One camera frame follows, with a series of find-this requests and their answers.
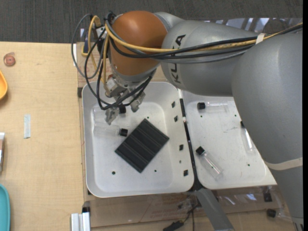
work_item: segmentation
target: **wooden tabletop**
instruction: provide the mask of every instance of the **wooden tabletop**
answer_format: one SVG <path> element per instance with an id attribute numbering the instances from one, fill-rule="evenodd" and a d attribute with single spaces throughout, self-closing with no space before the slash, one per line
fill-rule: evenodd
<path id="1" fill-rule="evenodd" d="M 15 53 L 16 64 L 2 57 Z M 5 132 L 0 183 L 11 203 L 11 231 L 69 231 L 72 213 L 84 204 L 77 71 L 69 44 L 0 42 L 0 70 L 8 93 L 0 101 L 0 132 Z M 24 117 L 30 115 L 30 138 Z M 293 231 L 265 211 L 228 214 L 237 231 Z M 156 231 L 172 221 L 95 228 L 94 231 Z M 191 218 L 181 230 L 192 230 Z M 213 230 L 207 217 L 196 230 Z"/>

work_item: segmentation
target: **cable tie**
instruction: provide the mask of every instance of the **cable tie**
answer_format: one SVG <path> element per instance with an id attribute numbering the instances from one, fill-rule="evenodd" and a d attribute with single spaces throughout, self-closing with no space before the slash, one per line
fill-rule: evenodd
<path id="1" fill-rule="evenodd" d="M 265 35 L 266 35 L 265 33 L 260 33 L 257 37 L 256 44 L 262 42 Z"/>

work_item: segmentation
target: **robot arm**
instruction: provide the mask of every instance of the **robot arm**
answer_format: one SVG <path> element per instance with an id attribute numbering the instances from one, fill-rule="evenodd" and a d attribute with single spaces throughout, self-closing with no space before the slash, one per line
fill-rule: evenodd
<path id="1" fill-rule="evenodd" d="M 168 13 L 131 11 L 113 17 L 105 26 L 113 76 L 104 87 L 106 95 L 120 100 L 107 109 L 106 121 L 112 122 L 128 93 L 133 93 L 132 110 L 138 110 L 142 88 L 159 64 L 169 82 L 181 90 L 233 96 L 282 191 L 295 230 L 303 230 L 303 34 L 292 31 L 302 25 L 266 35 L 257 45 L 257 33 L 185 21 Z"/>

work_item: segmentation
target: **gray floor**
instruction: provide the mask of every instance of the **gray floor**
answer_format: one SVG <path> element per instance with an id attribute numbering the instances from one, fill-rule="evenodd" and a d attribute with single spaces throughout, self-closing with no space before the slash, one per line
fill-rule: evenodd
<path id="1" fill-rule="evenodd" d="M 303 0 L 0 0 L 0 41 L 69 43 L 87 13 L 103 18 L 131 10 L 183 19 L 303 17 Z"/>

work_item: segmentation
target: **cable connector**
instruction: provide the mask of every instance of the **cable connector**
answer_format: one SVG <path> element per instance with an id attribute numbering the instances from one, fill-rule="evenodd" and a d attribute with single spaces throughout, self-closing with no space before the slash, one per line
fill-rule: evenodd
<path id="1" fill-rule="evenodd" d="M 164 228 L 163 231 L 174 231 L 176 229 L 179 229 L 183 225 L 184 225 L 184 222 L 182 221 L 173 222 L 170 226 Z"/>

